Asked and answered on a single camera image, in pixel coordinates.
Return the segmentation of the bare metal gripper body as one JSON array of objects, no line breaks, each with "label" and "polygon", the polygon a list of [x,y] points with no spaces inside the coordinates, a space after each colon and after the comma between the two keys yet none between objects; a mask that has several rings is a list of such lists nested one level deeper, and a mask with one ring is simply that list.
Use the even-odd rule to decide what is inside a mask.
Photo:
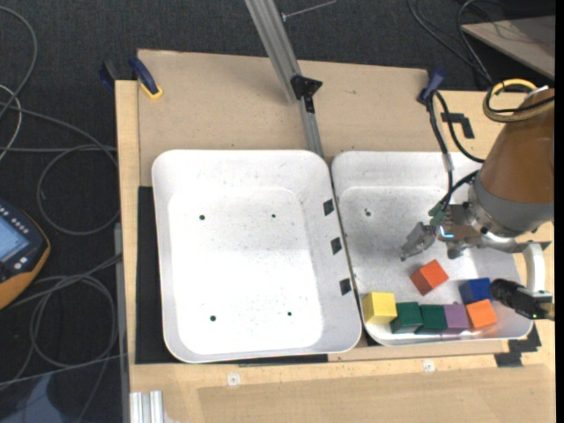
[{"label": "bare metal gripper body", "polygon": [[516,238],[519,232],[492,219],[478,204],[450,204],[436,229],[436,238],[446,245],[466,243],[468,249],[495,249],[508,254],[525,250],[525,243]]}]

